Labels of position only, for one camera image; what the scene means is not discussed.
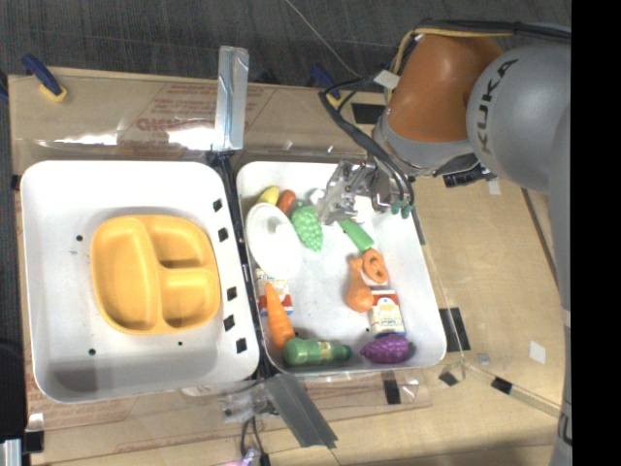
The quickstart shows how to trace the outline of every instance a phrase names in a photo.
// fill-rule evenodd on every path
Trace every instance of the white plate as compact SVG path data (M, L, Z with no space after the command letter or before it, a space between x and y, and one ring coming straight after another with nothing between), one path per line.
M34 376L48 397L80 402L240 382L256 369L259 348L229 204L212 168L46 161L24 173L21 198ZM91 238L105 220L130 214L185 217L207 232L222 290L213 320L177 334L139 336L101 317Z
M336 169L335 164L302 162L251 162L237 177L243 216L269 186L281 191L293 190L298 198L307 198L324 188ZM371 341L366 313L352 311L344 302L349 287L347 259L359 250L335 223L323 226L324 242L320 252L302 247L299 272L289 278L293 314L291 321L302 338L338 341L352 347L350 360L330 368L290 368L282 351L271 343L267 319L262 317L267 352L281 371L326 373L370 371L396 368L420 368L437 364L446 352L446 337L436 297L429 278L420 242L412 218L402 219L390 213L373 213L363 228L375 240L375 248L384 257L393 287L401 303L408 339L416 352L406 362L395 365L374 364L359 354Z

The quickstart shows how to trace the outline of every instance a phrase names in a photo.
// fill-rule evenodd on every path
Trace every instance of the toy donut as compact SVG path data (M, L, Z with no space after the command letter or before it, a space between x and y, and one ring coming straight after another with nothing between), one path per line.
M362 269L370 280L376 283L388 281L388 270L384 258L375 249L367 249L362 254Z

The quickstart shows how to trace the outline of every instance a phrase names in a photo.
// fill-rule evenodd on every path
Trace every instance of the gray carpet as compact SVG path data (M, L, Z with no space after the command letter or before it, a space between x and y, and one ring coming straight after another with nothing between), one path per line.
M251 79L272 70L280 83L304 85L317 62L338 82L374 72L424 17L572 24L572 0L289 1L340 58L284 0L0 0L0 69L22 74L29 51L55 66L213 78L218 48L230 45L249 50ZM7 390L21 378L9 140L0 104L0 423L7 424L23 398ZM0 429L0 441L12 434Z

